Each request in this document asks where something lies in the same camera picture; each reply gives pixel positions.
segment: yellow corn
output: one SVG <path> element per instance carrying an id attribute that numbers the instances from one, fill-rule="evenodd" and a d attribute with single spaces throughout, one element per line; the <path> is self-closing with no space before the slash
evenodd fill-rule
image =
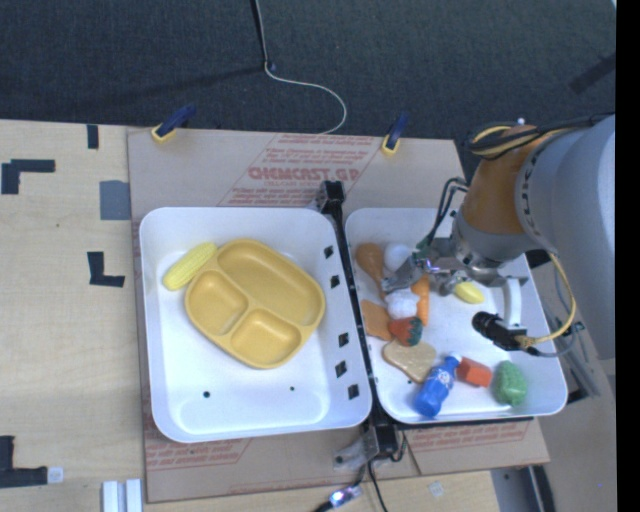
<path id="1" fill-rule="evenodd" d="M 216 250 L 217 247 L 211 242 L 197 245 L 171 266 L 162 278 L 162 284 L 172 291 L 182 288 L 193 279 Z"/>
<path id="2" fill-rule="evenodd" d="M 454 287 L 453 293 L 456 297 L 469 304 L 482 304 L 484 302 L 484 295 L 480 289 L 470 281 L 458 283 Z"/>

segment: bottle label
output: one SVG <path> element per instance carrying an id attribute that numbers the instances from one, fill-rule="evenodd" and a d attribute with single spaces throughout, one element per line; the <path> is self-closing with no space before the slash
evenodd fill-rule
<path id="1" fill-rule="evenodd" d="M 437 380 L 441 382 L 447 389 L 451 389 L 453 386 L 453 379 L 451 378 L 451 374 L 443 370 L 442 368 L 436 368 L 431 375 L 430 380 Z"/>

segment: orange toy piece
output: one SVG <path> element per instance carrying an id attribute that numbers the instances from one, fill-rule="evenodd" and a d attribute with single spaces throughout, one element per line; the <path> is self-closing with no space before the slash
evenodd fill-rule
<path id="1" fill-rule="evenodd" d="M 424 327 L 429 323 L 429 274 L 423 274 L 420 279 L 411 285 L 411 291 L 420 299 L 418 300 L 418 312 L 416 316 L 422 322 Z"/>
<path id="2" fill-rule="evenodd" d="M 482 386 L 488 388 L 493 377 L 493 372 L 488 366 L 482 363 L 463 357 L 458 368 L 456 368 L 456 376 L 468 384 L 474 386 Z"/>
<path id="3" fill-rule="evenodd" d="M 422 322 L 417 316 L 399 318 L 389 322 L 389 332 L 405 347 L 413 347 L 420 343 Z"/>
<path id="4" fill-rule="evenodd" d="M 380 297 L 384 297 L 385 293 L 382 291 L 380 284 L 384 277 L 382 271 L 384 267 L 384 252 L 380 246 L 373 242 L 359 245 L 356 249 L 356 261 L 362 270 L 375 281 Z"/>
<path id="5" fill-rule="evenodd" d="M 363 300 L 360 304 L 364 317 L 364 328 L 369 336 L 376 336 L 384 341 L 393 340 L 393 334 L 389 332 L 391 317 L 387 310 L 371 301 Z"/>

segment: cardboard sheet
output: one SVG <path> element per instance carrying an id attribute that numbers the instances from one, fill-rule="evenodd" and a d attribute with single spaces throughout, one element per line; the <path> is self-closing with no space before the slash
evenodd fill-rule
<path id="1" fill-rule="evenodd" d="M 158 145 L 149 130 L 128 132 L 147 499 L 171 501 L 350 483 L 333 452 L 359 429 L 180 444 L 164 438 L 149 409 L 138 227 L 164 206 L 305 207 L 324 180 L 343 182 L 345 218 L 364 207 L 436 207 L 445 181 L 462 176 L 446 140 L 402 140 L 388 156 L 381 137 L 179 130 Z M 441 426 L 407 432 L 412 457 L 378 468 L 402 478 L 539 464 L 548 453 L 536 420 Z"/>

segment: yellow cable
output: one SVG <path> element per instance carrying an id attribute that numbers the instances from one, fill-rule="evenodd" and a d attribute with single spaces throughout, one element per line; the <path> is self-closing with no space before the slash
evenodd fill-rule
<path id="1" fill-rule="evenodd" d="M 554 338 L 557 338 L 558 336 L 561 336 L 571 326 L 573 319 L 576 315 L 576 310 L 577 310 L 576 299 L 573 296 L 573 292 L 571 291 L 571 286 L 569 286 L 569 280 L 567 279 L 567 274 L 565 274 L 564 269 L 562 268 L 562 265 L 560 264 L 560 261 L 558 260 L 556 255 L 552 253 L 548 253 L 548 254 L 549 254 L 549 258 L 551 259 L 551 262 L 556 267 L 556 270 L 558 271 L 558 274 L 560 275 L 562 282 L 564 283 L 565 287 L 567 288 L 567 291 L 569 292 L 569 301 L 570 301 L 569 316 L 565 320 L 564 324 L 562 324 L 562 326 L 560 326 L 555 332 L 552 332 L 547 336 L 541 336 L 539 338 L 532 338 L 530 336 L 525 336 L 525 335 L 515 336 L 515 340 L 518 343 L 520 343 L 523 348 L 529 348 L 532 345 L 542 343 L 543 341 L 549 341 Z"/>
<path id="2" fill-rule="evenodd" d="M 496 127 L 496 129 L 491 129 L 490 128 L 490 129 L 484 130 L 483 132 L 481 132 L 478 136 L 476 136 L 473 139 L 473 143 L 478 142 L 479 140 L 483 139 L 484 137 L 490 135 L 491 133 L 494 133 L 494 132 L 496 132 L 498 130 L 504 130 L 504 129 L 505 129 L 504 126 L 499 126 L 499 127 Z M 562 132 L 569 131 L 569 130 L 571 130 L 571 128 L 559 128 L 557 130 L 551 130 L 549 132 L 546 132 L 546 133 L 544 133 L 544 135 L 547 136 L 547 137 L 551 137 L 551 136 L 556 135 L 558 133 L 562 133 Z M 543 134 L 541 134 L 541 133 L 532 133 L 530 135 L 522 136 L 522 137 L 519 137 L 517 139 L 511 140 L 509 142 L 505 142 L 503 144 L 497 144 L 497 145 L 495 145 L 493 147 L 490 147 L 490 148 L 472 149 L 471 152 L 476 156 L 484 156 L 484 157 L 489 157 L 489 156 L 492 156 L 492 155 L 499 155 L 501 153 L 504 153 L 505 151 L 509 151 L 509 150 L 514 149 L 516 147 L 523 146 L 523 145 L 525 145 L 525 144 L 527 144 L 527 143 L 539 138 L 541 135 L 543 135 Z"/>

